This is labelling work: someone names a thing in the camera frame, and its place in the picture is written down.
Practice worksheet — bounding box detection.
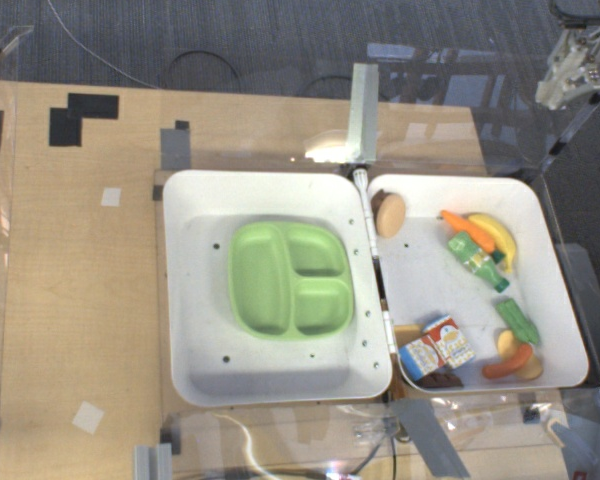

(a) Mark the yellow banana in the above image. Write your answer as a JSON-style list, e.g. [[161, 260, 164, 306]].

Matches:
[[467, 212, 518, 275]]

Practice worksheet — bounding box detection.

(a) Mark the orange carrot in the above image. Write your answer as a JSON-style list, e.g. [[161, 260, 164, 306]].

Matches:
[[439, 209, 507, 265]]

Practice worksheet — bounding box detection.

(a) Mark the green bottle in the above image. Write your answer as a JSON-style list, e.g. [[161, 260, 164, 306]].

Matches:
[[447, 231, 511, 294]]

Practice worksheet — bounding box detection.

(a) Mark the black and white thin rod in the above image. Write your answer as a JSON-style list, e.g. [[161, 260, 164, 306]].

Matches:
[[352, 167, 397, 357]]

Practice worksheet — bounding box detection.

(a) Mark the green toy vegetable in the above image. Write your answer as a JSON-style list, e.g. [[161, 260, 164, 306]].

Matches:
[[494, 297, 541, 347]]

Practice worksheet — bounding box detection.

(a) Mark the white plastic tray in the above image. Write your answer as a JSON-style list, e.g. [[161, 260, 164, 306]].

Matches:
[[367, 173, 590, 394], [162, 169, 394, 409]]

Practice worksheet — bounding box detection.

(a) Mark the pale yellow toy food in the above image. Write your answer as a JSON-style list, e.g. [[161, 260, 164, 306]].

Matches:
[[496, 329, 545, 382]]

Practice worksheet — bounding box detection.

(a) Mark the red and white carton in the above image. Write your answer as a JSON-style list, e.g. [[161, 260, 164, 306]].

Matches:
[[422, 314, 477, 370]]

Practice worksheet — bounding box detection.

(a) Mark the orange sausage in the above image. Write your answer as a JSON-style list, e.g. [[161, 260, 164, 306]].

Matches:
[[481, 342, 535, 381]]

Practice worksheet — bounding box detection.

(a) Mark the tan toy bread slice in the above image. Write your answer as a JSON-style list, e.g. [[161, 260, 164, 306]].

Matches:
[[393, 323, 424, 349]]

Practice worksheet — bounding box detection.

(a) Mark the blue and white carton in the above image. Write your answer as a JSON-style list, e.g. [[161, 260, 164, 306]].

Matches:
[[397, 334, 447, 382]]

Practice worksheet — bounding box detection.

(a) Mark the brown chocolate bar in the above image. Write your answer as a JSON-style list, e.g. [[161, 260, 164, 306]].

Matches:
[[415, 371, 465, 390]]

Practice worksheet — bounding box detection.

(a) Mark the green divided plate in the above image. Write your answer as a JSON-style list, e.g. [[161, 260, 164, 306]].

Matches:
[[227, 220, 356, 341]]

